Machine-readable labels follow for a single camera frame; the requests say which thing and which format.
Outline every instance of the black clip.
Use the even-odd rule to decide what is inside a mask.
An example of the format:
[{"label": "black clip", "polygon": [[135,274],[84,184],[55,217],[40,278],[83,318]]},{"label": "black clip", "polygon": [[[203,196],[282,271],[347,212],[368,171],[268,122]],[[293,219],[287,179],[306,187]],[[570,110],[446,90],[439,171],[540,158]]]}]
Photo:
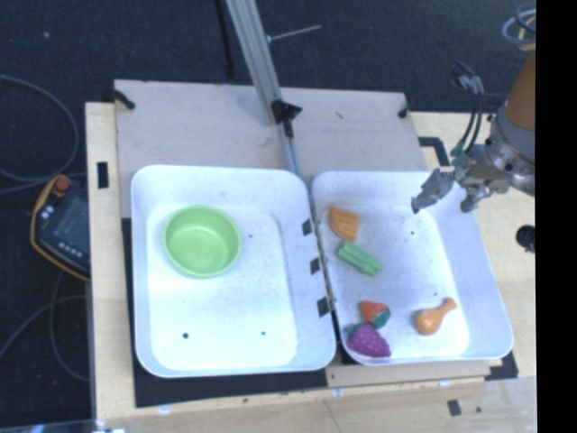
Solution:
[{"label": "black clip", "polygon": [[113,103],[114,101],[118,100],[128,109],[134,109],[136,107],[136,104],[128,99],[122,91],[118,91],[115,88],[109,88],[105,90],[102,94],[102,99],[106,103]]},{"label": "black clip", "polygon": [[277,124],[282,122],[285,129],[285,135],[288,136],[288,138],[294,138],[295,134],[292,130],[292,119],[300,114],[300,111],[302,111],[303,108],[290,105],[289,103],[285,103],[279,99],[273,101],[271,107]]}]

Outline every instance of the black bracket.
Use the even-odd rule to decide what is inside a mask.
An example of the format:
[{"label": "black bracket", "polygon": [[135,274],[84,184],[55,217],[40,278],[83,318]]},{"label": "black bracket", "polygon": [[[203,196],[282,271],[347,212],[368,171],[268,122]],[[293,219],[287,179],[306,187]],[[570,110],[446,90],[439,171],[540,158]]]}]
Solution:
[{"label": "black bracket", "polygon": [[294,138],[295,134],[292,130],[292,119],[294,119],[300,111],[303,110],[302,107],[293,106],[280,99],[276,99],[270,105],[272,107],[272,113],[274,114],[274,120],[277,124],[282,123],[285,129],[285,135],[288,138]]},{"label": "black bracket", "polygon": [[113,103],[118,100],[124,104],[128,109],[134,109],[136,104],[128,99],[122,91],[118,91],[115,88],[109,88],[102,93],[102,100],[105,103]]},{"label": "black bracket", "polygon": [[451,161],[449,161],[449,156],[444,149],[443,142],[439,138],[433,138],[428,136],[419,136],[418,143],[421,147],[432,147],[435,150],[436,158],[439,161],[439,165],[444,167],[451,166]]},{"label": "black bracket", "polygon": [[490,367],[490,375],[485,377],[486,382],[491,380],[515,379],[518,377],[519,369],[512,351],[509,351],[507,355],[503,356],[501,362],[502,365]]}]

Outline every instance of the metal pole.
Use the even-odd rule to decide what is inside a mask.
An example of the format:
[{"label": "metal pole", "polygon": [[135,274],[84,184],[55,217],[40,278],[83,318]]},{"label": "metal pole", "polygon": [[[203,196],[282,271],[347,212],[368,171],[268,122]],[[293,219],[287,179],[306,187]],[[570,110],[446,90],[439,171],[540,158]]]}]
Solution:
[{"label": "metal pole", "polygon": [[222,0],[214,0],[216,17],[218,18],[218,25],[220,27],[220,34],[223,39],[224,56],[226,57],[226,77],[234,78],[234,63],[233,55],[231,53],[230,41],[228,39],[228,32],[226,31],[226,24],[224,23],[224,8]]},{"label": "metal pole", "polygon": [[[279,80],[270,55],[266,34],[255,0],[226,0],[233,19],[234,29],[241,43],[243,56],[256,87],[262,106],[269,120],[276,122],[272,104],[282,100]],[[287,160],[287,167],[301,177],[300,168],[292,138],[287,136],[282,126],[279,127],[280,140]]]}]

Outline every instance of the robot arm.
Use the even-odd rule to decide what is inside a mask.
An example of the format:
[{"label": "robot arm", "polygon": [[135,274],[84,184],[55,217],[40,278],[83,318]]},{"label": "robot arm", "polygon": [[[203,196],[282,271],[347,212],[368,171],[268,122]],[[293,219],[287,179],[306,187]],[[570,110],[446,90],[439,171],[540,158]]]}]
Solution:
[{"label": "robot arm", "polygon": [[[453,66],[453,82],[467,89],[482,101],[481,80],[466,65]],[[532,51],[505,103],[491,120],[490,136],[484,144],[475,144],[482,109],[476,116],[477,125],[471,144],[463,150],[473,127],[475,114],[465,136],[452,151],[454,170],[433,171],[421,187],[421,193],[412,198],[411,207],[416,213],[428,207],[449,192],[456,182],[466,190],[461,204],[463,212],[475,209],[480,200],[492,194],[501,194],[510,187],[530,196],[535,195],[535,99],[536,51]]]}]

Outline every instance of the cable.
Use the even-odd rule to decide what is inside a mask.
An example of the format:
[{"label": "cable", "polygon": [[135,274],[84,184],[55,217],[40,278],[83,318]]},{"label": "cable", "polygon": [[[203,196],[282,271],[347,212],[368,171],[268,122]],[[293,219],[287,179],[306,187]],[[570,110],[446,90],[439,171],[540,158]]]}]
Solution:
[{"label": "cable", "polygon": [[477,137],[479,136],[479,131],[481,129],[482,117],[483,117],[483,96],[482,94],[479,94],[479,112],[477,113],[477,124],[475,125],[475,130],[472,134],[471,140],[469,141],[469,146],[467,146],[467,149],[465,150],[465,152],[467,153],[471,152],[472,147],[475,145],[475,142],[477,141]]},{"label": "cable", "polygon": [[[526,18],[526,17],[528,17],[528,16],[536,16],[536,14],[537,14],[537,10],[536,10],[536,9],[526,10],[526,11],[523,11],[523,12],[519,13],[518,18]],[[503,26],[501,27],[501,36],[502,36],[506,41],[508,41],[509,43],[513,43],[514,45],[529,45],[529,44],[535,43],[535,41],[536,41],[536,38],[535,38],[535,37],[532,37],[532,38],[529,38],[529,39],[524,39],[524,38],[513,37],[513,36],[509,35],[508,30],[509,30],[509,28],[510,28],[513,24],[515,24],[515,23],[518,23],[517,15],[509,18],[509,19],[503,24]],[[532,33],[533,33],[533,35],[536,35],[536,30],[534,29],[534,30],[532,31]]]},{"label": "cable", "polygon": [[483,96],[483,102],[486,105],[501,107],[501,106],[503,106],[503,103],[505,102],[506,98],[507,98],[506,94],[485,93],[485,95]]},{"label": "cable", "polygon": [[[87,174],[85,171],[80,171],[78,173],[67,173],[66,176],[68,176],[70,178],[79,178],[79,177],[86,177],[86,175]],[[37,186],[40,186],[44,183],[46,183],[46,181],[42,180],[42,181],[35,181],[33,183],[23,184],[22,186],[16,186],[15,188],[2,189],[2,190],[0,190],[0,196],[2,196],[4,194],[9,194],[12,192],[23,191],[25,189],[36,188]]]},{"label": "cable", "polygon": [[50,344],[52,346],[52,351],[56,356],[56,359],[59,362],[62,369],[64,369],[70,376],[74,377],[75,379],[78,379],[82,382],[90,382],[90,379],[88,377],[85,377],[84,375],[75,372],[70,368],[69,365],[67,365],[64,362],[64,360],[62,359],[62,355],[60,354],[60,351],[58,349],[58,346],[56,345],[56,334],[54,332],[54,315],[56,310],[56,303],[58,301],[58,292],[60,289],[60,283],[63,277],[64,272],[60,272],[58,279],[56,280],[56,286],[54,287],[54,292],[52,294],[52,303],[50,304]]},{"label": "cable", "polygon": [[462,88],[469,92],[472,98],[472,110],[469,124],[467,125],[461,140],[459,140],[457,145],[451,150],[451,155],[459,159],[463,154],[463,148],[471,131],[473,131],[472,138],[465,150],[465,153],[471,151],[472,146],[475,144],[475,141],[477,141],[477,137],[479,136],[483,115],[485,88],[482,84],[481,78],[474,72],[474,70],[462,61],[456,60],[453,62],[451,73],[451,83],[456,85],[458,88]]},{"label": "cable", "polygon": [[[530,33],[533,33],[534,35],[536,35],[537,34],[536,27],[529,25],[530,23],[536,21],[537,10],[536,9],[535,10],[529,10],[533,6],[536,6],[534,4],[534,2],[527,2],[527,3],[519,5],[517,7],[517,9],[515,10],[515,20],[517,21],[517,24],[519,24],[527,32],[530,32]],[[534,17],[525,21],[524,16],[523,16],[524,12],[530,12],[534,15]]]},{"label": "cable", "polygon": [[75,377],[76,379],[79,379],[82,382],[90,382],[90,379],[80,375],[78,373],[75,373],[74,371],[72,371],[65,363],[64,361],[62,361],[62,358],[60,356],[60,352],[58,351],[58,348],[55,345],[55,338],[54,338],[54,331],[53,331],[53,313],[54,313],[54,309],[56,308],[57,305],[61,305],[62,303],[66,303],[68,301],[72,301],[75,299],[86,299],[86,297],[84,295],[73,295],[71,297],[65,297],[63,299],[56,299],[57,295],[58,295],[58,289],[60,287],[60,278],[61,275],[59,276],[59,281],[57,282],[57,286],[54,290],[54,294],[52,297],[52,302],[48,305],[43,306],[42,308],[38,309],[36,312],[32,313],[8,338],[8,340],[6,341],[6,343],[4,344],[4,346],[2,346],[2,348],[0,348],[0,361],[2,361],[2,358],[5,356],[6,352],[8,351],[8,349],[10,348],[10,346],[14,343],[14,341],[16,340],[16,338],[18,338],[20,336],[20,334],[39,316],[41,316],[43,313],[45,313],[46,311],[50,312],[50,341],[52,344],[52,349],[54,350],[54,353],[59,361],[59,364],[62,366],[62,368],[71,376]]},{"label": "cable", "polygon": [[47,97],[50,101],[52,101],[68,118],[69,126],[72,128],[72,132],[74,135],[73,136],[74,137],[74,144],[73,144],[72,152],[71,152],[70,156],[66,159],[66,161],[60,167],[58,167],[53,173],[51,173],[49,175],[37,176],[37,177],[26,177],[23,175],[18,175],[16,173],[13,173],[9,170],[6,170],[6,169],[3,169],[2,167],[0,167],[0,175],[8,178],[9,180],[16,181],[19,183],[24,183],[24,185],[22,185],[20,188],[17,188],[17,189],[0,190],[0,195],[6,194],[8,192],[14,192],[15,190],[28,189],[31,186],[35,186],[36,184],[45,183],[45,182],[51,180],[52,178],[54,178],[56,175],[64,173],[64,171],[70,166],[70,164],[76,158],[76,156],[78,154],[78,147],[80,145],[80,133],[78,131],[78,126],[77,126],[76,121],[74,120],[73,115],[62,104],[62,102],[59,101],[55,96],[53,96],[50,92],[48,92],[44,88],[38,87],[38,86],[36,86],[36,85],[26,81],[26,80],[22,80],[20,78],[15,78],[15,77],[6,76],[4,74],[0,74],[0,87],[2,86],[3,82],[12,83],[12,84],[14,84],[18,87],[22,87],[22,88],[28,88],[28,89],[36,92],[36,93],[39,93],[40,95],[42,95],[44,97]]}]

